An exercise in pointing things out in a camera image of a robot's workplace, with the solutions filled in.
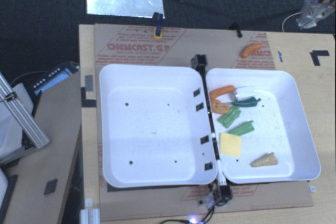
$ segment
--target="white box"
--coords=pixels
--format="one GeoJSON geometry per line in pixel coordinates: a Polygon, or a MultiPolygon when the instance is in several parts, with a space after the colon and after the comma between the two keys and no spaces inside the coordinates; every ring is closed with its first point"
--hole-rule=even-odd
{"type": "MultiPolygon", "coordinates": [[[[315,179],[320,163],[293,77],[283,71],[213,69],[209,91],[229,84],[256,89],[254,121],[239,158],[221,154],[226,178],[238,184],[315,179]],[[274,152],[275,166],[251,162],[274,152]]],[[[192,68],[108,65],[100,72],[103,173],[115,187],[198,185],[217,174],[201,76],[192,68]]],[[[229,102],[229,95],[218,98],[229,102]]],[[[213,113],[216,135],[226,132],[213,113]]]]}

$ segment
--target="orange toy food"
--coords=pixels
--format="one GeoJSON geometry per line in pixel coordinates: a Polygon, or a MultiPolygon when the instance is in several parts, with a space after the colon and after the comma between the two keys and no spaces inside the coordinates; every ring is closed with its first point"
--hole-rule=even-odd
{"type": "Polygon", "coordinates": [[[215,113],[226,114],[230,111],[230,106],[226,103],[221,103],[220,100],[215,99],[211,100],[211,109],[215,113]]]}
{"type": "Polygon", "coordinates": [[[210,97],[210,100],[214,100],[218,96],[221,96],[226,93],[234,92],[234,91],[235,91],[235,87],[233,87],[232,85],[229,85],[229,86],[221,87],[221,88],[211,91],[209,93],[209,97],[210,97]]]}
{"type": "Polygon", "coordinates": [[[262,48],[262,45],[260,43],[257,43],[257,44],[251,44],[249,46],[247,46],[240,54],[240,56],[242,58],[247,58],[249,56],[249,54],[252,52],[252,51],[255,51],[255,50],[260,50],[262,48]]]}

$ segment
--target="black clip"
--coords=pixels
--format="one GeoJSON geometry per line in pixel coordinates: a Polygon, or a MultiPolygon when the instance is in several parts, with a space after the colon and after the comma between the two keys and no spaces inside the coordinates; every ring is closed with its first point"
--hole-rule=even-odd
{"type": "Polygon", "coordinates": [[[242,32],[240,31],[240,28],[239,28],[239,26],[238,26],[237,23],[233,23],[233,24],[231,24],[231,26],[229,27],[229,30],[236,30],[236,31],[237,31],[237,36],[238,36],[239,38],[242,38],[242,37],[243,37],[242,32]]]}
{"type": "Polygon", "coordinates": [[[11,92],[10,94],[6,95],[4,99],[0,100],[0,103],[5,101],[9,102],[14,100],[15,98],[17,98],[16,92],[11,92]]]}
{"type": "Polygon", "coordinates": [[[202,70],[205,73],[205,67],[208,64],[206,55],[196,54],[190,61],[190,67],[196,71],[202,70]]]}

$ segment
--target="blue light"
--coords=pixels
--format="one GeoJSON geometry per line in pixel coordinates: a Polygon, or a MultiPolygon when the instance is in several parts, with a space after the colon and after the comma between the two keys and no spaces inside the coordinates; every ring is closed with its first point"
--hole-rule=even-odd
{"type": "Polygon", "coordinates": [[[197,222],[197,220],[196,220],[196,219],[194,219],[194,218],[191,218],[191,219],[189,220],[189,223],[192,223],[192,224],[197,224],[198,222],[197,222]]]}

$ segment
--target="toy sausage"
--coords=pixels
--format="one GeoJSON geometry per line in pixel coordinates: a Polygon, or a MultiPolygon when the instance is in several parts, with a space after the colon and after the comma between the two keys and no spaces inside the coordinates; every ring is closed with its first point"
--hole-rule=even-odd
{"type": "Polygon", "coordinates": [[[209,93],[209,97],[210,97],[210,100],[215,100],[218,96],[221,96],[226,93],[234,92],[234,91],[235,91],[235,87],[233,87],[232,85],[229,85],[229,86],[221,87],[221,88],[211,91],[209,93]]]}
{"type": "Polygon", "coordinates": [[[240,54],[240,56],[242,58],[247,58],[249,56],[249,54],[252,52],[252,51],[255,51],[255,50],[260,50],[262,48],[262,45],[260,43],[257,43],[257,44],[251,44],[249,46],[247,46],[240,54]]]}

